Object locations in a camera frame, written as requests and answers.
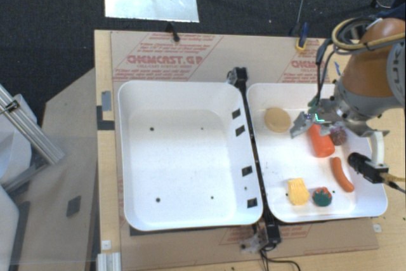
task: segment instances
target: black clamp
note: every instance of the black clamp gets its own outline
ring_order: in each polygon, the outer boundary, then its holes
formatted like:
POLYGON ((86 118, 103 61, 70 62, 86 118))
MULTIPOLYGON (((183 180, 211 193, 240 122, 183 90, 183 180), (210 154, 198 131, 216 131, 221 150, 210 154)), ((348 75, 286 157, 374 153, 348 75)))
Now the black clamp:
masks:
POLYGON ((374 166, 367 156, 361 155, 358 152, 353 152, 348 156, 348 164, 373 184, 382 183, 384 179, 381 174, 389 171, 389 167, 386 165, 374 166))
POLYGON ((178 33, 175 30, 175 26, 173 26, 172 23, 168 23, 166 25, 165 32, 172 33, 173 41, 175 41, 176 43, 180 41, 180 37, 179 37, 178 33))
POLYGON ((235 67, 227 74, 227 83, 239 88, 241 84, 248 81, 248 73, 246 68, 235 67))
POLYGON ((20 107, 20 104, 18 104, 18 102, 16 100, 13 100, 10 104, 8 104, 6 106, 6 108, 4 110, 0 111, 0 115, 3 113, 6 113, 6 112, 10 113, 19 107, 20 107))

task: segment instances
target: black tape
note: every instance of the black tape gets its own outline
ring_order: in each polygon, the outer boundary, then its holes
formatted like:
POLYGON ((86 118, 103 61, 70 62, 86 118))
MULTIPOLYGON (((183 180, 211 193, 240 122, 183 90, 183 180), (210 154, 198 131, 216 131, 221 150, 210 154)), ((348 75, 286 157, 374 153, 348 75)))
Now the black tape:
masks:
POLYGON ((247 176, 248 174, 252 173, 252 166, 245 167, 241 169, 242 176, 247 176))
POLYGON ((71 217, 81 210, 81 199, 82 199, 82 196, 78 195, 77 197, 73 198, 72 200, 69 200, 68 208, 66 209, 66 217, 71 217))
POLYGON ((235 110, 235 111, 233 112, 233 120, 236 119, 236 118, 238 118, 240 115, 241 115, 241 110, 240 110, 240 109, 235 110))
POLYGON ((235 136, 241 135, 241 133, 243 133, 245 130, 246 130, 245 126, 241 126, 238 129, 235 129, 235 136))
POLYGON ((96 106, 97 130, 115 130, 114 121, 103 120, 103 109, 101 105, 96 106))
POLYGON ((256 198, 253 198, 253 199, 247 201, 247 208, 256 207, 257 205, 258 205, 258 200, 256 198))

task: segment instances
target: blue clip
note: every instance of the blue clip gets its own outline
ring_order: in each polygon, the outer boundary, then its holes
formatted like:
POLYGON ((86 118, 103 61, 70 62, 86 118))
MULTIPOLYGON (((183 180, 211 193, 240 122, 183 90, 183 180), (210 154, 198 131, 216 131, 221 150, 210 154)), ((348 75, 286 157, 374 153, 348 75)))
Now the blue clip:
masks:
POLYGON ((336 66, 337 75, 341 76, 339 64, 336 61, 334 61, 334 65, 336 66))
POLYGON ((296 41, 297 51, 303 51, 306 48, 306 40, 308 33, 309 33, 309 24, 306 22, 303 24, 302 31, 300 32, 300 38, 296 41))

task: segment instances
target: toy food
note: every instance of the toy food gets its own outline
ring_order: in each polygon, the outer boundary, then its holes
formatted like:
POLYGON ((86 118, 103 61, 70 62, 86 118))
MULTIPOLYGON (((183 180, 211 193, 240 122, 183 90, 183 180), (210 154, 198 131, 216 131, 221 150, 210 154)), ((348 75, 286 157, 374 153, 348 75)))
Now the toy food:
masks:
POLYGON ((343 190, 346 192, 353 192, 354 185, 347 179, 347 176, 345 176, 339 157, 334 157, 332 159, 331 168, 338 184, 340 184, 343 190))
POLYGON ((291 126, 291 117, 286 111, 272 107, 265 112, 265 124, 269 130, 282 133, 291 126))
POLYGON ((334 147, 330 136, 320 136, 319 124, 312 124, 308 132, 316 157, 328 157, 334 153, 336 148, 334 147))
POLYGON ((301 206, 309 201, 310 193, 307 191, 302 178, 295 178, 287 181, 289 200, 295 206, 301 206))
POLYGON ((335 146, 341 146, 347 140, 347 132, 340 126, 332 128, 330 138, 335 146))
POLYGON ((314 203, 319 207, 327 207, 332 200, 332 195, 327 187, 316 188, 311 196, 314 203))

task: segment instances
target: orange toy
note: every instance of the orange toy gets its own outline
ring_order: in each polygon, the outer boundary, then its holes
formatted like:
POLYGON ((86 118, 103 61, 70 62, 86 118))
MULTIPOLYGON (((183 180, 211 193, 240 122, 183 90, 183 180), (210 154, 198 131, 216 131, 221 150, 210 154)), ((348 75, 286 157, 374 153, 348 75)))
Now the orange toy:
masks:
POLYGON ((343 166, 341 165, 341 160, 339 157, 334 157, 331 161, 332 172, 336 177, 338 184, 343 188, 345 192, 353 192, 354 185, 347 179, 343 171, 343 166))
POLYGON ((327 136, 320 136, 320 125, 313 124, 308 130, 316 157, 328 157, 334 153, 336 148, 330 138, 327 136))

